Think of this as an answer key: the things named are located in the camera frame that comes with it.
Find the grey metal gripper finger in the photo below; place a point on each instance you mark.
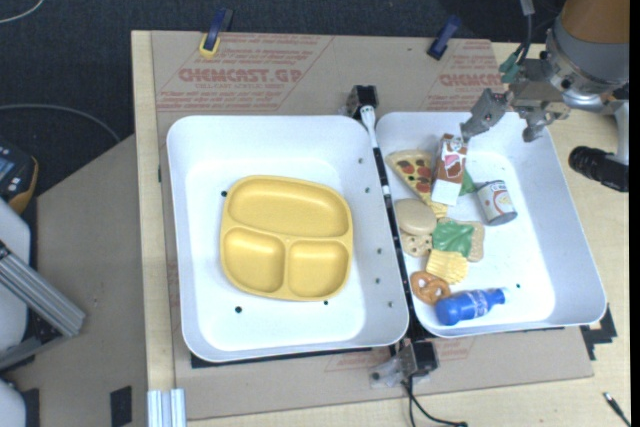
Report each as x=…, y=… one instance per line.
x=484, y=114
x=536, y=124

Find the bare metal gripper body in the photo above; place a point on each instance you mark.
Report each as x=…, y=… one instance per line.
x=537, y=90

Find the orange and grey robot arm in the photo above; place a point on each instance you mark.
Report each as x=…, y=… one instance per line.
x=597, y=0

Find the brown and white carton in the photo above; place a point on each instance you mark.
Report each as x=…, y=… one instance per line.
x=447, y=172

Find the small green toy leaf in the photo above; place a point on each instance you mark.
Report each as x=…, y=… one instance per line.
x=468, y=185

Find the small white and orange can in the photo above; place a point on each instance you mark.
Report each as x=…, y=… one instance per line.
x=495, y=204

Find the toy pizza slice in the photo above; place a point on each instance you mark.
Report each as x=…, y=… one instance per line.
x=412, y=170

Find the yellow crinkled toy chip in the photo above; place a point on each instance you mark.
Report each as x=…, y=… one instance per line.
x=439, y=209
x=446, y=265

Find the white plastic tray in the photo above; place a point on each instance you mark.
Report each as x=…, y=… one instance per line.
x=200, y=235
x=545, y=240

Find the thin black and white rod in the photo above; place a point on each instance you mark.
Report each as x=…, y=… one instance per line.
x=384, y=175

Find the round beige toy bun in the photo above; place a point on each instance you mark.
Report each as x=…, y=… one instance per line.
x=415, y=216

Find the green toy lettuce leaf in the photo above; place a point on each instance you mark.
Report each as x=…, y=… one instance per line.
x=452, y=237

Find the tan toy bread slice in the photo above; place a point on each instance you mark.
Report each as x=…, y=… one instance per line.
x=477, y=242

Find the tan toy cracker with holes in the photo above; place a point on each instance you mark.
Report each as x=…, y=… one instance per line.
x=416, y=245

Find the orange toy pretzel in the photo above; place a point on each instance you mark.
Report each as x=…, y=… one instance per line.
x=429, y=287

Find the brown cardboard board, red print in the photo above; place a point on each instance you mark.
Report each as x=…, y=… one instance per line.
x=300, y=70

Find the blue toy bottle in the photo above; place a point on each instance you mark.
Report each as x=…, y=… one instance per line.
x=462, y=307

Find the yellow divided plate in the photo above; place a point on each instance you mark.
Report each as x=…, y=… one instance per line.
x=285, y=235

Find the black cylinder on white bracket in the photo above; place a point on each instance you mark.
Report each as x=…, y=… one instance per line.
x=600, y=167

